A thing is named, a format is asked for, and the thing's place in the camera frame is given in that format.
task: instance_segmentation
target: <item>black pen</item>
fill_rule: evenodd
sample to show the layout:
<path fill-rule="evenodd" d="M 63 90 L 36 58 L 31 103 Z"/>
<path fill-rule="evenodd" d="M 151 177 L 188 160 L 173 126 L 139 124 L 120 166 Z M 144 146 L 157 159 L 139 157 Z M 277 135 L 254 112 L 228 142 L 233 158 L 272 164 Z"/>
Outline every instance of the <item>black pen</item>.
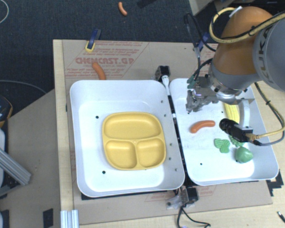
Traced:
<path fill-rule="evenodd" d="M 279 215 L 279 217 L 281 218 L 281 220 L 285 223 L 285 217 L 281 214 L 281 212 L 278 211 L 277 214 Z"/>

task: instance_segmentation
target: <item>blue clamp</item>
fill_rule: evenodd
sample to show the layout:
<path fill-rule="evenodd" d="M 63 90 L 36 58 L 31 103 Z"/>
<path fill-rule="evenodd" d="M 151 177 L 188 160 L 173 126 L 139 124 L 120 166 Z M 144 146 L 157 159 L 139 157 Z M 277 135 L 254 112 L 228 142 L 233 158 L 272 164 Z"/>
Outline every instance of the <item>blue clamp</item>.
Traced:
<path fill-rule="evenodd" d="M 101 29 L 95 28 L 92 32 L 90 40 L 86 43 L 86 46 L 85 46 L 86 48 L 85 50 L 88 53 L 91 53 L 94 50 L 94 47 L 95 47 L 94 42 L 100 38 L 100 35 L 101 35 Z"/>

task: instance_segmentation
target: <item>black floor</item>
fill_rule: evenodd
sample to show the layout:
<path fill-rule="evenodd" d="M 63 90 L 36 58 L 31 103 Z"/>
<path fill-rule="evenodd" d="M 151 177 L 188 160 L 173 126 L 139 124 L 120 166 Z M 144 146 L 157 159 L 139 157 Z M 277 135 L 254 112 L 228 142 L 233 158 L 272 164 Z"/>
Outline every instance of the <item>black floor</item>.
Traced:
<path fill-rule="evenodd" d="M 191 12 L 188 0 L 4 0 L 9 15 L 0 24 L 0 94 L 14 114 L 54 88 L 54 39 L 89 39 L 102 29 L 103 40 L 190 42 L 183 16 Z M 122 1 L 129 15 L 117 8 Z M 257 0 L 251 5 L 272 14 L 285 10 L 285 0 Z M 204 32 L 215 14 L 211 3 L 196 17 Z M 0 2 L 0 19 L 6 14 Z"/>

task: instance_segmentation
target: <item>toy sausage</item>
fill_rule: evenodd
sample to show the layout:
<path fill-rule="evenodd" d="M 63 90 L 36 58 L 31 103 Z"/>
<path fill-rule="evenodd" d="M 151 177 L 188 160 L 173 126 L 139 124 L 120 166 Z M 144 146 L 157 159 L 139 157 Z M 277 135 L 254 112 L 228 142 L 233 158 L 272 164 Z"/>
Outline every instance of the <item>toy sausage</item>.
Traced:
<path fill-rule="evenodd" d="M 119 8 L 119 11 L 124 15 L 124 16 L 127 16 L 128 12 L 126 10 L 124 10 L 123 8 L 123 3 L 122 2 L 119 2 L 118 3 L 118 8 Z"/>
<path fill-rule="evenodd" d="M 215 126 L 215 121 L 213 120 L 200 121 L 200 122 L 195 123 L 190 128 L 190 133 L 196 133 L 202 127 L 214 127 L 214 126 Z"/>
<path fill-rule="evenodd" d="M 105 72 L 103 71 L 103 69 L 99 66 L 99 64 L 97 62 L 94 62 L 92 64 L 92 68 L 96 71 L 96 73 L 98 74 L 98 78 L 100 80 L 105 80 Z"/>

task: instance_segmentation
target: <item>wooden table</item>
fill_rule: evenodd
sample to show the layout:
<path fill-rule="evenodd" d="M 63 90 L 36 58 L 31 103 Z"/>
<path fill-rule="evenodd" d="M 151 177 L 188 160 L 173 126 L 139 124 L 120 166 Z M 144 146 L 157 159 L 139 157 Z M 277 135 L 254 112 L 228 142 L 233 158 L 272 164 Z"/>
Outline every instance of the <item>wooden table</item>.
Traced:
<path fill-rule="evenodd" d="M 73 191 L 71 178 L 71 163 L 68 138 L 68 123 L 66 113 L 66 90 L 64 76 L 64 58 L 62 40 L 53 41 L 54 50 L 54 70 L 55 70 L 55 92 L 57 110 L 57 140 L 58 140 L 58 159 L 59 159 L 59 181 L 60 181 L 60 204 L 61 210 L 73 210 Z M 273 105 L 285 118 L 285 94 L 272 89 L 265 83 L 260 83 L 264 93 L 270 98 Z M 267 131 L 274 131 L 280 127 L 273 113 L 270 111 L 253 87 L 256 100 L 264 120 Z M 219 211 L 209 211 L 191 214 L 192 218 L 205 221 L 211 227 L 231 228 L 231 227 L 250 227 L 250 228 L 276 228 L 285 227 L 277 212 L 280 211 L 285 217 L 285 138 L 280 143 L 273 146 L 279 164 L 280 172 L 284 181 L 281 189 L 274 189 L 272 197 L 273 204 L 240 209 L 226 209 Z M 182 216 L 181 226 L 197 226 Z M 91 225 L 81 225 L 83 228 L 143 228 L 143 227 L 176 227 L 176 215 L 161 216 L 155 218 L 133 219 L 108 223 L 98 223 Z"/>

